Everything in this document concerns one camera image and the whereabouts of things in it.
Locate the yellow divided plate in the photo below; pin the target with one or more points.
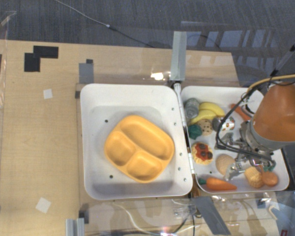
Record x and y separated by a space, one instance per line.
140 149

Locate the white plastic tray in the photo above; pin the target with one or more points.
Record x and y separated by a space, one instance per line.
98 156
236 95

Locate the thin black and white rod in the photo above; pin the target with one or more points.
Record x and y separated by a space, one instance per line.
181 104

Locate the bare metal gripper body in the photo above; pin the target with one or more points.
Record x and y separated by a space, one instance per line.
248 149

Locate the orange round fruit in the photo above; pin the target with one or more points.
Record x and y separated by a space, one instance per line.
270 179

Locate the grey can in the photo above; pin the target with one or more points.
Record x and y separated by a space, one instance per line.
191 108

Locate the yellow banana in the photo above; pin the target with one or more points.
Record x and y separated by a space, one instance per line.
211 108

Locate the yellow and red pizza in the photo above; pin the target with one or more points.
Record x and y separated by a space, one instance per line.
202 153

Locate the beige chocolate chip biscuit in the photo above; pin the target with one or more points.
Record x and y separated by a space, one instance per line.
204 127

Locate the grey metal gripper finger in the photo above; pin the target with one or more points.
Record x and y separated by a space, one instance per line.
233 171

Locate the orange sausage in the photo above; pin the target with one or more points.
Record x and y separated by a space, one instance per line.
241 112

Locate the yellow corn cob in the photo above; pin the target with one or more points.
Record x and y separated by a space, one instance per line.
253 177

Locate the small white printed can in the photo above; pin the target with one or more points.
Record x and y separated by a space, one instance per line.
228 125

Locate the orange carrot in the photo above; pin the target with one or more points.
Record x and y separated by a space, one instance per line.
220 184

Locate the pale wood board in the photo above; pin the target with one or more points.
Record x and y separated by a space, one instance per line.
27 144

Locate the beige bread roll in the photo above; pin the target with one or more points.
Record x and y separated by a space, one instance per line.
223 164

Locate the green broccoli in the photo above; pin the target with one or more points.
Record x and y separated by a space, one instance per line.
194 131

